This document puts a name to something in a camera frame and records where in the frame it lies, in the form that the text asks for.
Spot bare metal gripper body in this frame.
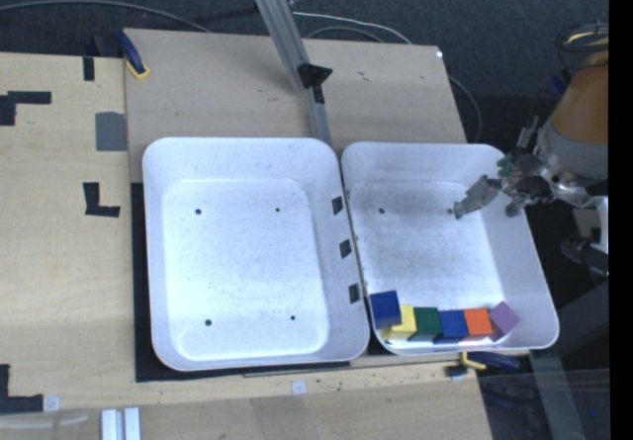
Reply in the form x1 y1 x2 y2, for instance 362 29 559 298
498 153 609 210

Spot white plastic tray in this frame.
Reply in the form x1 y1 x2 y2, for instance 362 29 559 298
141 135 372 373
339 140 561 357

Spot purple cube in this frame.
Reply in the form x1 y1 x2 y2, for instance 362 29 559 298
488 300 522 342

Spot orange cube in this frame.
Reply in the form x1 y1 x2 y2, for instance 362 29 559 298
463 307 496 341

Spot blue cube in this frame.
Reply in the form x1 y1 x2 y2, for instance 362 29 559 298
433 309 470 345
368 290 403 330

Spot green cube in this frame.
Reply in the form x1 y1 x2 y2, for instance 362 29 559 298
408 307 443 342

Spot yellow cube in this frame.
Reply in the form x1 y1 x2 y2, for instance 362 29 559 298
379 305 418 342

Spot pale wood board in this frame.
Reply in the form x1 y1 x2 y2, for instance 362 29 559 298
122 27 533 379

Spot black cylinder on white bracket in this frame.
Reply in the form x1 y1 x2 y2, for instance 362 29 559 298
561 195 609 277

